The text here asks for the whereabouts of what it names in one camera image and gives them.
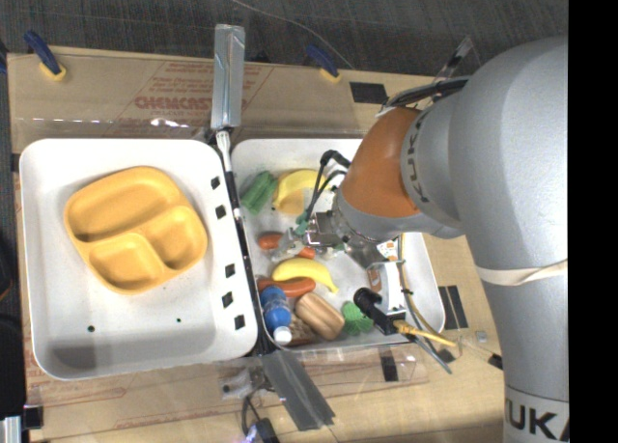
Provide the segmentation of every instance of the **blue bottle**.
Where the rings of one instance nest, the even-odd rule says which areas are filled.
[[[260,304],[268,333],[280,346],[288,344],[292,340],[292,310],[286,294],[276,286],[266,287],[260,294]]]

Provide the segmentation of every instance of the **white container lid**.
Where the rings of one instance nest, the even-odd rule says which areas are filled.
[[[279,326],[272,332],[272,337],[280,346],[286,346],[292,341],[292,330],[287,326]]]

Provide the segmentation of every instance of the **toy banana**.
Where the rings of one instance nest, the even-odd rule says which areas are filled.
[[[339,290],[332,282],[328,268],[322,263],[307,258],[291,258],[278,264],[271,275],[275,282],[284,282],[296,277],[309,277],[326,285],[331,292]]]
[[[303,190],[313,189],[318,172],[302,169],[290,172],[279,178],[272,205],[282,213],[300,215],[304,211]]]

